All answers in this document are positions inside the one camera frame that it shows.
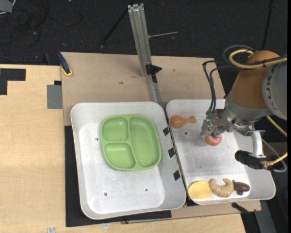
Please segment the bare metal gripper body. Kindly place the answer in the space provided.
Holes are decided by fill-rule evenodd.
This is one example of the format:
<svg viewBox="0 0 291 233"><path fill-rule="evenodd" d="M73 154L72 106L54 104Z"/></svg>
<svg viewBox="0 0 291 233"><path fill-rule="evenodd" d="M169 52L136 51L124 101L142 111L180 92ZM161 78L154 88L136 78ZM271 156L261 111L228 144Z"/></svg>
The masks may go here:
<svg viewBox="0 0 291 233"><path fill-rule="evenodd" d="M208 127L210 129L209 136L212 136L214 130L219 130L220 134L234 130L246 134L252 124L252 121L241 118L229 109L216 109L206 116L202 128Z"/></svg>

